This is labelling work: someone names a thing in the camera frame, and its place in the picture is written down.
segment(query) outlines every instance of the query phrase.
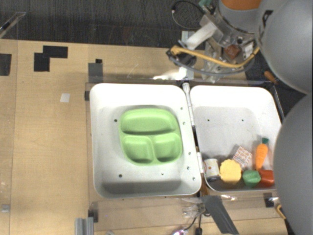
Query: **toy carrot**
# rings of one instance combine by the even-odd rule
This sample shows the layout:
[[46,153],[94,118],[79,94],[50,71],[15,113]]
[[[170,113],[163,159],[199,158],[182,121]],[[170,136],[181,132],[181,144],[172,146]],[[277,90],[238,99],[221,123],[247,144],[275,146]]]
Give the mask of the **toy carrot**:
[[262,168],[265,157],[268,154],[268,139],[262,138],[262,143],[258,145],[255,152],[255,169],[259,171]]

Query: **green divided tray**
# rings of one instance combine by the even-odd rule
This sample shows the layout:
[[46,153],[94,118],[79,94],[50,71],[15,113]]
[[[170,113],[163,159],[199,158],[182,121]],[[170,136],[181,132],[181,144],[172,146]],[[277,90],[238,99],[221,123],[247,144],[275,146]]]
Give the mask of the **green divided tray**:
[[119,136],[124,155],[136,165],[170,163],[182,154],[178,122],[164,109],[126,111],[120,119]]

